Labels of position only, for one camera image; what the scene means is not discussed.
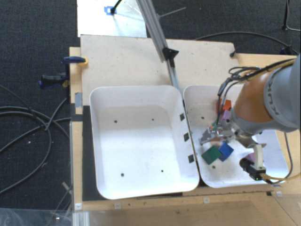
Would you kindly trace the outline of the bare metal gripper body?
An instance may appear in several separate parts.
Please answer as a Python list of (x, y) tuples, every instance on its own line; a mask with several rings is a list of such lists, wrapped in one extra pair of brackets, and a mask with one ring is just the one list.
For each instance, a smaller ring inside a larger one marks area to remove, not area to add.
[(211, 128), (211, 132), (216, 137), (233, 137), (238, 134), (229, 119), (215, 121)]

